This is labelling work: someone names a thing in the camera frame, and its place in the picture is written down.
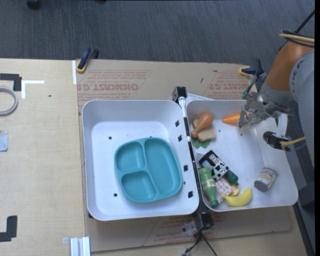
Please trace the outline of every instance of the teal divided plate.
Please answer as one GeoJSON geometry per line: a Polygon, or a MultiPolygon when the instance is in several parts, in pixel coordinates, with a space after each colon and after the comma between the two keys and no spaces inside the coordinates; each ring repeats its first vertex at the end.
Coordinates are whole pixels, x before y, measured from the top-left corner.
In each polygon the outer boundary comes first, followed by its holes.
{"type": "Polygon", "coordinates": [[[115,152],[114,166],[123,193],[133,202],[166,199],[182,187],[179,162],[162,138],[142,138],[121,145],[115,152]]]}

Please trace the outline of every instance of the cardboard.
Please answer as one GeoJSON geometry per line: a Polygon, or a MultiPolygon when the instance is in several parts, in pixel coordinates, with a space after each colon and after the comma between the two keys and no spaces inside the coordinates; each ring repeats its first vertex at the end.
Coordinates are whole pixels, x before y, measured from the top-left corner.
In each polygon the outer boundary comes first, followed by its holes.
{"type": "MultiPolygon", "coordinates": [[[[227,63],[89,60],[85,72],[76,74],[79,123],[82,123],[82,107],[90,100],[166,100],[170,99],[175,87],[186,87],[192,97],[199,99],[241,99],[251,82],[250,77],[238,74],[239,68],[245,67],[227,63]]],[[[82,141],[82,178],[85,180],[83,151],[82,141]]],[[[91,237],[93,252],[195,240],[193,236],[182,235],[182,226],[192,220],[190,215],[103,222],[89,216],[85,182],[83,195],[87,213],[85,233],[91,237]]],[[[211,215],[214,226],[205,231],[207,239],[288,231],[291,228],[286,207],[212,212],[211,215]]]]}

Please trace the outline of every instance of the banana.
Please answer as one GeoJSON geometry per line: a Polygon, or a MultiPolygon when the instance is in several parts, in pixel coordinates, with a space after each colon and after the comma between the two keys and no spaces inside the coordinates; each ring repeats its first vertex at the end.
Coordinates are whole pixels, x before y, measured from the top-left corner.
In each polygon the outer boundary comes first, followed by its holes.
{"type": "Polygon", "coordinates": [[[221,197],[226,200],[229,206],[244,206],[250,202],[252,198],[252,189],[248,187],[242,194],[238,196],[229,196],[221,194],[221,197]]]}

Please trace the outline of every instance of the white ring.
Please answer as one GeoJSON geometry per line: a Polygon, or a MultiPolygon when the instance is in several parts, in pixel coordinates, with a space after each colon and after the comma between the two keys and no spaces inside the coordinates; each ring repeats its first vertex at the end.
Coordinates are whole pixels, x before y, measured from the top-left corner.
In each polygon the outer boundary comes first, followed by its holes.
{"type": "Polygon", "coordinates": [[[10,108],[9,108],[8,110],[6,110],[6,111],[0,111],[0,117],[1,117],[1,116],[9,115],[9,114],[11,114],[13,111],[15,111],[15,109],[17,108],[17,105],[18,105],[18,98],[17,98],[16,93],[15,93],[13,90],[11,90],[11,89],[9,89],[9,88],[7,88],[7,87],[0,87],[0,92],[6,92],[6,93],[8,93],[8,94],[11,94],[12,97],[14,98],[14,103],[13,103],[13,106],[12,106],[12,107],[10,107],[10,108]]]}

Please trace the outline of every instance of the orange carrot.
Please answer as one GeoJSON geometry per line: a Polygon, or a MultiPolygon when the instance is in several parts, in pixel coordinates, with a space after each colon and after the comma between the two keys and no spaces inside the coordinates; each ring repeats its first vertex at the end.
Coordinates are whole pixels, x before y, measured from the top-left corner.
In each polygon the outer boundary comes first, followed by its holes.
{"type": "Polygon", "coordinates": [[[222,118],[222,122],[226,124],[237,124],[240,119],[240,113],[233,114],[222,118]]]}

